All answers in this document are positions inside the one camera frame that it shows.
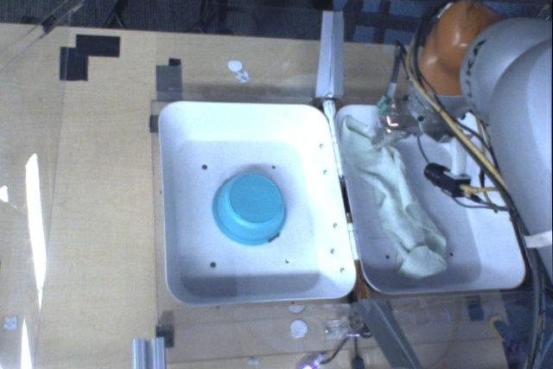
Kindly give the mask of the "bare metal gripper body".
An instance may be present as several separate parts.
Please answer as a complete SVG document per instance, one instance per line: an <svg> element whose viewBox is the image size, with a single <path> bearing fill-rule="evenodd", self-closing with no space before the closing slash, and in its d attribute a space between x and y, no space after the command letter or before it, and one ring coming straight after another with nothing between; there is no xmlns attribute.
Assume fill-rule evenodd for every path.
<svg viewBox="0 0 553 369"><path fill-rule="evenodd" d="M452 137L436 110L410 96L390 102L385 114L385 130L402 137L426 135L438 143L448 142Z"/></svg>

